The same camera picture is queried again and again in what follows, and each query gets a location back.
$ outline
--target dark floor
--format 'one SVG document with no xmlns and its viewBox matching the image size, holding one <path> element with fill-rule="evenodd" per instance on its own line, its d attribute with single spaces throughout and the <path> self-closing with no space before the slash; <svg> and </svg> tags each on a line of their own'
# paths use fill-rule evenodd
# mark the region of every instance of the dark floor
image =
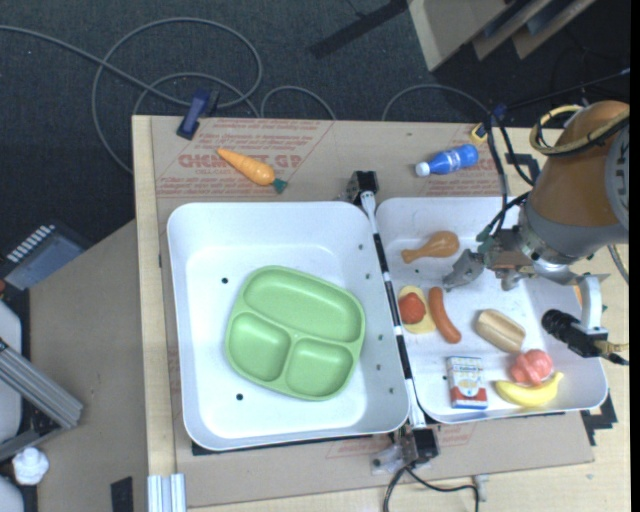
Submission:
<svg viewBox="0 0 640 512">
<path fill-rule="evenodd" d="M 630 66 L 631 0 L 591 5 L 534 54 L 518 58 L 510 42 L 480 62 L 471 45 L 430 73 L 411 16 L 404 11 L 335 51 L 317 44 L 389 0 L 114 0 L 3 3 L 0 14 L 0 251 L 51 219 L 96 243 L 133 219 L 130 116 L 142 89 L 105 71 L 95 82 L 97 60 L 121 42 L 109 62 L 129 76 L 153 83 L 172 74 L 215 75 L 261 110 L 276 87 L 296 86 L 319 96 L 338 119 L 381 120 L 385 105 L 407 87 L 454 87 L 487 107 L 515 105 L 620 72 Z M 201 21 L 162 23 L 189 17 Z M 230 33 L 219 25 L 229 27 Z M 64 44 L 18 32 L 23 28 Z M 242 39 L 253 45 L 262 62 Z M 201 78 L 174 77 L 158 86 L 190 98 Z M 220 85 L 219 115 L 255 113 Z M 531 126 L 554 104 L 598 99 L 629 101 L 630 78 L 601 82 L 509 112 L 506 124 Z M 140 113 L 185 113 L 185 107 L 147 95 Z M 321 118 L 329 113 L 310 95 L 286 91 L 264 106 L 265 117 Z M 475 122 L 479 112 L 459 95 L 421 90 L 403 96 L 388 120 Z M 113 156 L 105 147 L 111 148 Z"/>
</svg>

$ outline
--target pink toy food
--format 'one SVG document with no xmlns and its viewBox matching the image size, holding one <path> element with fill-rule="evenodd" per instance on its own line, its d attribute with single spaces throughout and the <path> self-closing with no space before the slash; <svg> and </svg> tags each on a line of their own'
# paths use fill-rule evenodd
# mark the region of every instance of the pink toy food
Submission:
<svg viewBox="0 0 640 512">
<path fill-rule="evenodd" d="M 518 355 L 510 371 L 516 382 L 537 386 L 551 375 L 552 370 L 551 356 L 544 350 L 533 349 Z"/>
</svg>

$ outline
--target orange carrot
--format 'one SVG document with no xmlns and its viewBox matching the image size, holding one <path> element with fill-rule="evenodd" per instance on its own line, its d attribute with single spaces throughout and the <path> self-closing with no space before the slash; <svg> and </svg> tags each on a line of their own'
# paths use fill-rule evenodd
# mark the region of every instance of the orange carrot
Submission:
<svg viewBox="0 0 640 512">
<path fill-rule="evenodd" d="M 444 309 L 444 291 L 438 286 L 429 290 L 429 309 L 436 327 L 449 343 L 458 343 L 462 339 L 460 331 L 453 325 Z"/>
<path fill-rule="evenodd" d="M 219 148 L 217 152 L 223 160 L 254 183 L 273 185 L 278 192 L 284 189 L 286 182 L 276 178 L 276 173 L 269 164 L 228 149 Z"/>
</svg>

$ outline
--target toy carrot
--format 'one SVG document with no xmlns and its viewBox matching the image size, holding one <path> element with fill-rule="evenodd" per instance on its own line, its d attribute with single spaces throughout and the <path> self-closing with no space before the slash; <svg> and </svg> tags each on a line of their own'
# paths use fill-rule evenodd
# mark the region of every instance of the toy carrot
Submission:
<svg viewBox="0 0 640 512">
<path fill-rule="evenodd" d="M 273 167 L 265 162 L 224 148 L 217 152 L 220 158 L 258 185 L 273 185 L 278 193 L 287 186 L 287 182 L 276 178 Z"/>
</svg>

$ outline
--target sausage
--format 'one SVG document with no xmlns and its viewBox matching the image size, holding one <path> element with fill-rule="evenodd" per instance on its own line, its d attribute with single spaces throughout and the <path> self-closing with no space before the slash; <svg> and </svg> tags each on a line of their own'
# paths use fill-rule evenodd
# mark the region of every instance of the sausage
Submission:
<svg viewBox="0 0 640 512">
<path fill-rule="evenodd" d="M 449 319 L 449 315 L 444 309 L 444 291 L 438 286 L 429 290 L 429 310 L 436 324 L 436 327 L 449 343 L 458 343 L 462 339 L 462 334 L 456 329 Z"/>
</svg>

